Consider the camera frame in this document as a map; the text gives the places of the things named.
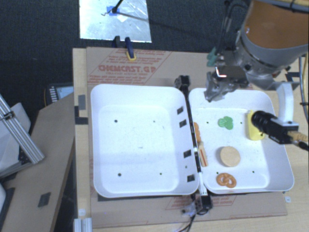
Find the tray with toy food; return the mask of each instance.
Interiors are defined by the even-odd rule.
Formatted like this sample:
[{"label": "tray with toy food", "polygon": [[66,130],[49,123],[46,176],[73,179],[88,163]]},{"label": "tray with toy food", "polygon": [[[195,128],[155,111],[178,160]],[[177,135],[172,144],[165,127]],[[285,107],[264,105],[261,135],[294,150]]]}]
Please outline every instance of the tray with toy food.
[{"label": "tray with toy food", "polygon": [[249,111],[273,112],[269,97],[237,90],[208,103],[204,91],[196,88],[189,95],[197,150],[178,89],[95,86],[90,100],[96,191],[107,198],[187,195],[201,182],[218,194],[292,188],[284,146],[266,136],[248,136]]}]

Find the metal sheet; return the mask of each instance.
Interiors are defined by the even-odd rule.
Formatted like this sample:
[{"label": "metal sheet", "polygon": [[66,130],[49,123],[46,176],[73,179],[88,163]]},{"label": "metal sheet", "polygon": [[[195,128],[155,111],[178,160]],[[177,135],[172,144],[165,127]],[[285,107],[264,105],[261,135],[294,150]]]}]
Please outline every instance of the metal sheet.
[{"label": "metal sheet", "polygon": [[82,39],[151,43],[146,0],[124,0],[116,14],[107,13],[119,0],[80,0],[80,37]]}]

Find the dark floor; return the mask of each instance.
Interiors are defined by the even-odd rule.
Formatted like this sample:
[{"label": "dark floor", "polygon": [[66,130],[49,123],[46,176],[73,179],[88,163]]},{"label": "dark floor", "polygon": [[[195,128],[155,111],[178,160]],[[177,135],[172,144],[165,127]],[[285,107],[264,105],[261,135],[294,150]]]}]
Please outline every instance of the dark floor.
[{"label": "dark floor", "polygon": [[[224,0],[147,0],[147,6],[153,42],[134,43],[135,48],[209,52],[217,43]],[[233,11],[227,45],[245,13],[240,7]],[[44,89],[72,82],[72,49],[87,46],[111,42],[79,38],[79,0],[0,0],[0,94],[10,106],[22,102],[34,121],[44,107]],[[72,176],[71,170],[56,232],[71,231]]]}]

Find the teal connector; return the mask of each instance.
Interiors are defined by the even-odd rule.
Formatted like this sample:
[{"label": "teal connector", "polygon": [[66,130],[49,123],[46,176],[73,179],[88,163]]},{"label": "teal connector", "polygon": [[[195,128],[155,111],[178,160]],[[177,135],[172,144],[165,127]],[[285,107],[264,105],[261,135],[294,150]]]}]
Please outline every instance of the teal connector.
[{"label": "teal connector", "polygon": [[214,54],[216,51],[216,47],[214,47],[211,52],[209,52],[208,56],[207,56],[207,59],[208,59],[208,62],[207,62],[207,66],[208,67],[213,67],[216,60],[217,60],[217,56]]}]

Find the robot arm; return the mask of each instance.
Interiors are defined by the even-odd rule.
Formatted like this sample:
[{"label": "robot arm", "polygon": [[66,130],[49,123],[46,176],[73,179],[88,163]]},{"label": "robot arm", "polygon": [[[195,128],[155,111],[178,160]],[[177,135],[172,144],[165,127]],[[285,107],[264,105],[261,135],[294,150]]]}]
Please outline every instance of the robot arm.
[{"label": "robot arm", "polygon": [[259,114],[253,116],[253,124],[265,129],[267,126],[259,126],[265,121],[262,117],[275,123],[273,130],[276,133],[272,130],[264,132],[280,144],[293,143],[291,137],[288,140],[282,135],[298,130],[298,125],[292,121],[293,89],[298,83],[276,82],[274,77],[308,52],[308,12],[308,0],[252,0],[235,47],[223,50],[219,42],[217,49],[209,54],[208,65],[212,62],[210,65],[216,68],[213,73],[207,73],[205,98],[209,102],[220,100],[228,92],[249,83],[263,90],[277,91],[280,101],[278,118]]}]

